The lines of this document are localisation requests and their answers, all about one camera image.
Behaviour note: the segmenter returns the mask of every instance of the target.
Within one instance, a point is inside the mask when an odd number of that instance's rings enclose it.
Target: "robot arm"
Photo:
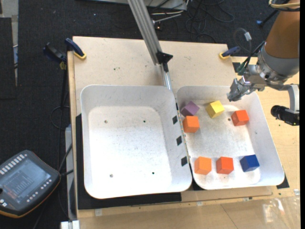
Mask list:
[[[288,4],[299,4],[290,0]],[[300,11],[282,10],[276,18],[270,33],[258,53],[256,65],[240,69],[240,80],[234,79],[229,101],[238,101],[245,94],[255,90],[263,91],[265,86],[279,91],[288,91],[290,108],[273,107],[271,114],[291,125],[299,125],[299,88],[285,85],[288,78],[299,72]]]

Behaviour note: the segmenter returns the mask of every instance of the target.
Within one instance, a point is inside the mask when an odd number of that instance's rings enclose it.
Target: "white tray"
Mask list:
[[[228,86],[184,86],[177,91],[179,109],[189,101],[200,107],[196,114],[200,129],[196,133],[185,133],[195,182],[207,190],[281,184],[284,171],[257,94],[251,93],[240,101],[229,102],[228,92]],[[225,111],[212,119],[205,107],[217,100],[220,100]],[[231,115],[242,109],[247,111],[250,120],[246,125],[234,126]],[[260,167],[243,172],[239,161],[243,156],[252,154],[257,156]],[[199,156],[212,159],[212,171],[208,175],[194,173],[194,162]],[[216,172],[216,160],[221,156],[233,158],[232,173],[223,175]]]
[[[81,118],[87,192],[102,199],[188,189],[192,174],[177,115],[175,97],[164,86],[85,87]]]

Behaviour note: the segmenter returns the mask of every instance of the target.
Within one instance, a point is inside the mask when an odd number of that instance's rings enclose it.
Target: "table surface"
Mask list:
[[[73,37],[73,40],[87,53],[84,61],[75,57],[72,52],[68,52],[67,55],[74,171],[77,171],[75,117],[81,113],[81,90],[90,84],[163,85],[163,80],[161,69],[153,64],[143,40],[94,37]],[[218,54],[228,49],[226,44],[160,41],[160,45],[163,52],[173,55],[173,59],[169,62],[169,72],[174,94],[185,85],[230,86],[236,77],[232,62],[244,60],[244,57],[221,60]],[[250,63],[255,64],[256,58],[252,58]],[[299,74],[290,78],[287,83],[299,83]],[[188,214],[189,206],[197,206],[198,203],[211,205],[240,202],[248,197],[253,199],[290,197],[295,195],[295,189],[300,190],[299,127],[275,120],[270,114],[274,105],[289,107],[288,92],[266,88],[257,94],[290,187],[280,190],[276,186],[270,186],[202,191],[193,191],[189,188],[182,192],[181,203],[147,205],[145,206],[147,211],[185,207],[184,211]],[[103,208],[103,215],[134,213],[139,210],[138,208],[137,206]],[[84,219],[84,223],[91,218],[92,225],[97,213],[98,211],[94,209],[77,210],[77,218],[81,222],[81,219]]]

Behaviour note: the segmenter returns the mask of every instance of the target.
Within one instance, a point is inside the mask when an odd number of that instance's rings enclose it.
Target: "aluminum rod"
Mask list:
[[[154,64],[160,64],[157,58],[157,52],[162,52],[156,31],[153,27],[153,21],[149,16],[144,0],[128,0],[134,18],[137,22],[141,35],[145,41],[148,52],[152,58]],[[163,73],[164,85],[172,91],[172,84],[170,75],[163,69],[161,64],[161,70]]]

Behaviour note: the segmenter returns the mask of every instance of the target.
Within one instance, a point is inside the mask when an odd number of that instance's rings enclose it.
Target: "cube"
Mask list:
[[[224,107],[219,100],[210,103],[205,109],[211,118],[218,117],[224,112]]]
[[[216,161],[216,170],[219,174],[230,174],[234,171],[233,159],[230,157],[220,157]]]
[[[245,110],[236,110],[232,115],[231,119],[235,126],[245,125],[249,121],[249,116]]]
[[[183,114],[184,117],[190,115],[190,116],[193,116],[195,115],[198,110],[200,108],[194,104],[192,101],[190,101],[181,111],[180,113]]]
[[[247,155],[240,160],[244,172],[255,170],[259,167],[256,155]]]
[[[194,172],[201,175],[207,175],[212,170],[212,159],[199,156],[195,160]]]
[[[182,124],[186,133],[195,133],[200,128],[197,116],[186,116]]]

